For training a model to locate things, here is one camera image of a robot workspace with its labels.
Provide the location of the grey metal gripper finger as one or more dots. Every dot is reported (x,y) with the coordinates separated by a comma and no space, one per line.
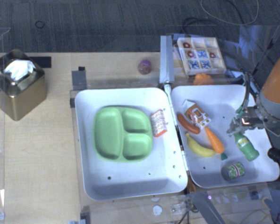
(231,129)
(239,125)

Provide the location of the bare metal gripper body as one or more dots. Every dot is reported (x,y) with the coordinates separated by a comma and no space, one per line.
(250,119)

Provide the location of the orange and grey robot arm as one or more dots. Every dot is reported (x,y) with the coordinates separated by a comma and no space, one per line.
(276,81)

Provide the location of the orange carrot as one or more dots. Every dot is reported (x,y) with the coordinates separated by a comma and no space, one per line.
(215,141)

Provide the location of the green bottle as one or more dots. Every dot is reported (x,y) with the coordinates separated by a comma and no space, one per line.
(247,147)

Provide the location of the white plastic tray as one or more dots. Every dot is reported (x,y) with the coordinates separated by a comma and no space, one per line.
(134,180)
(224,97)

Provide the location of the yellow banana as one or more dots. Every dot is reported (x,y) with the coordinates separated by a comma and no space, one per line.
(200,150)

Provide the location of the orange and white carton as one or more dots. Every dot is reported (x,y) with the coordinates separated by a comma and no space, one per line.
(197,114)

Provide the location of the green can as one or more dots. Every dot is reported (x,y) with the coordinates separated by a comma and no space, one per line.
(233,171)

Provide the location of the red sausage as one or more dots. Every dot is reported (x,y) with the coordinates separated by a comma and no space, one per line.
(189,126)

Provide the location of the orange toy food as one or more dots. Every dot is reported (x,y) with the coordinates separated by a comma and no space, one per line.
(203,79)

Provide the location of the small orange and white packet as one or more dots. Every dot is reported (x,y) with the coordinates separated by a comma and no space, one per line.
(159,123)

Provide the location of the wooden noughts and crosses board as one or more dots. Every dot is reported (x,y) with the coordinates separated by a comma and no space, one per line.
(201,55)

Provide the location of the white round disc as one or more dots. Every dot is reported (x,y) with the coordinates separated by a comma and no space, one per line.
(157,210)

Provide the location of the green divided plate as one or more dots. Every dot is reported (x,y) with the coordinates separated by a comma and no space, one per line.
(108,132)

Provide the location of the gold tissue box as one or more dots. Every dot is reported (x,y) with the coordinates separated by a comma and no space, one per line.
(18,97)

